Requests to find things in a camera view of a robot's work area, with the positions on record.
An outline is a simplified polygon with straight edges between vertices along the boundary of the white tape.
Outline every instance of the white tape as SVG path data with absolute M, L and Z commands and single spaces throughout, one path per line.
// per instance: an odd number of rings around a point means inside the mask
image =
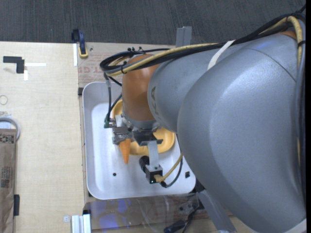
M 208 67 L 207 67 L 207 71 L 210 70 L 217 62 L 219 56 L 227 49 L 229 48 L 232 43 L 235 42 L 235 40 L 233 41 L 228 41 L 226 44 L 223 45 L 223 47 L 221 49 L 219 49 L 217 51 L 217 53 L 214 54 L 214 56 L 211 58 L 209 64 L 208 64 Z
M 77 44 L 73 44 L 73 65 L 76 67 L 78 65 L 78 50 Z
M 46 67 L 46 63 L 25 63 L 26 67 Z

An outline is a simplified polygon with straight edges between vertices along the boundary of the white tray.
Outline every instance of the white tray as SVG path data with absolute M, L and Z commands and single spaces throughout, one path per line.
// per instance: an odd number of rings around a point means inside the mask
M 121 88 L 112 83 L 112 101 Z M 86 180 L 92 196 L 100 200 L 148 197 L 158 195 L 185 194 L 193 190 L 195 176 L 183 159 L 177 181 L 169 188 L 160 184 L 149 184 L 139 166 L 140 155 L 130 155 L 126 165 L 121 151 L 112 143 L 112 129 L 104 129 L 104 117 L 108 110 L 108 90 L 105 82 L 93 82 L 83 90 L 83 111 L 86 142 Z M 159 155 L 163 174 L 174 165 L 180 154 L 175 139 L 173 147 Z M 179 166 L 165 180 L 170 183 L 178 173 Z

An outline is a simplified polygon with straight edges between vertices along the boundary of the dark gray carpet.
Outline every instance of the dark gray carpet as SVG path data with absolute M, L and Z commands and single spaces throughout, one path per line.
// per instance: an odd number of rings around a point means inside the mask
M 306 0 L 0 0 L 0 41 L 175 44 L 192 26 L 191 43 L 242 37 Z

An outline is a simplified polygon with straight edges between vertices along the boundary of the clear plastic sheet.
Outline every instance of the clear plastic sheet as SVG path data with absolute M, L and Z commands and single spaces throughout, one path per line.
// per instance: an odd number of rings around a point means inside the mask
M 196 193 L 173 196 L 97 200 L 85 205 L 91 214 L 92 230 L 110 232 L 138 226 L 138 232 L 164 232 L 165 227 L 179 220 L 187 221 L 196 210 L 193 219 L 208 218 L 199 208 Z

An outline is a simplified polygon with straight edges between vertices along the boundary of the yellow cable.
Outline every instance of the yellow cable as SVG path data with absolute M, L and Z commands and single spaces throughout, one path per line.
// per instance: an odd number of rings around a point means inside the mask
M 267 30 L 275 28 L 278 25 L 280 25 L 282 23 L 285 23 L 286 21 L 290 21 L 293 24 L 293 26 L 295 28 L 296 35 L 297 35 L 297 42 L 298 43 L 301 42 L 303 40 L 302 29 L 300 27 L 299 21 L 295 17 L 293 17 L 293 16 L 289 16 L 289 17 L 283 18 L 282 20 L 277 22 L 275 25 L 269 27 Z M 179 51 L 183 51 L 183 50 L 187 50 L 187 49 L 193 49 L 193 48 L 197 48 L 197 47 L 206 47 L 206 46 L 210 46 L 210 45 L 214 45 L 214 44 L 216 44 L 216 43 L 187 45 L 187 46 L 182 46 L 182 47 L 179 47 L 179 48 L 174 48 L 174 49 L 162 51 L 162 52 L 157 53 L 157 54 L 155 54 L 153 56 L 150 56 L 148 58 L 142 59 L 141 61 L 138 61 L 138 62 L 132 64 L 129 67 L 124 68 L 123 69 L 123 73 L 126 73 L 128 71 L 134 70 L 134 69 L 136 69 L 136 68 L 138 68 L 138 67 L 140 67 L 140 66 L 142 66 L 142 65 L 144 65 L 146 63 L 149 63 L 149 62 L 151 62 L 151 61 L 153 61 L 155 59 L 158 59 L 160 57 L 163 57 L 163 56 L 171 54 L 171 53 L 175 53 L 175 52 L 179 52 Z M 298 66 L 300 65 L 301 54 L 302 54 L 302 47 L 299 46 L 299 48 L 298 48 Z M 113 73 L 109 73 L 109 76 L 117 76 L 117 75 L 120 75 L 120 74 L 122 74 L 121 71 L 116 71 L 116 72 L 113 72 Z
M 295 31 L 296 31 L 297 43 L 300 43 L 303 40 L 303 34 L 302 34 L 302 29 L 301 29 L 299 21 L 293 16 L 289 16 L 287 20 L 293 24 Z M 298 66 L 300 65 L 301 55 L 302 55 L 302 46 L 299 46 L 298 47 Z
M 183 153 L 180 153 L 180 156 L 174 166 L 170 169 L 170 171 L 167 172 L 164 176 L 161 176 L 159 174 L 155 175 L 155 181 L 156 182 L 162 182 L 165 181 L 165 179 L 174 171 L 174 169 L 177 167 L 177 165 L 180 163 L 181 159 L 183 158 Z
M 111 64 L 111 66 L 115 66 L 116 64 L 120 63 L 121 61 L 123 60 L 126 60 L 128 59 L 129 57 L 128 56 L 125 56 L 125 57 L 122 57 L 120 59 L 117 59 L 114 63 Z
M 206 46 L 210 46 L 210 45 L 214 45 L 214 44 L 217 44 L 217 43 L 205 43 L 205 44 L 196 44 L 196 45 L 187 45 L 187 46 L 183 46 L 183 47 L 179 47 L 179 48 L 175 48 L 175 49 L 170 49 L 170 50 L 166 50 L 166 51 L 163 51 L 163 52 L 160 52 L 160 53 L 157 53 L 155 55 L 152 55 L 148 58 L 145 58 L 145 59 L 142 59 L 141 61 L 129 66 L 129 67 L 126 67 L 123 69 L 123 72 L 126 73 L 128 71 L 131 71 L 133 69 L 136 69 L 148 62 L 151 62 L 155 59 L 158 59 L 160 57 L 163 57 L 165 55 L 168 55 L 168 54 L 171 54 L 171 53 L 175 53 L 175 52 L 179 52 L 179 51 L 182 51 L 182 50 L 187 50 L 187 49 L 193 49 L 193 48 L 197 48 L 197 47 L 206 47 Z M 116 72 L 113 72 L 113 73 L 109 73 L 108 75 L 109 76 L 117 76 L 117 75 L 120 75 L 122 74 L 121 71 L 116 71 Z
M 265 31 L 262 31 L 261 33 L 264 33 L 270 29 L 273 29 L 273 28 L 285 23 L 286 21 L 290 21 L 293 24 L 293 26 L 295 28 L 295 32 L 296 32 L 297 43 L 301 42 L 303 40 L 302 29 L 301 29 L 299 21 L 294 16 L 289 16 L 289 17 L 283 18 L 281 21 L 277 22 L 276 24 L 274 24 L 270 28 L 266 29 Z M 299 46 L 298 47 L 298 66 L 300 65 L 301 54 L 302 54 L 302 47 Z

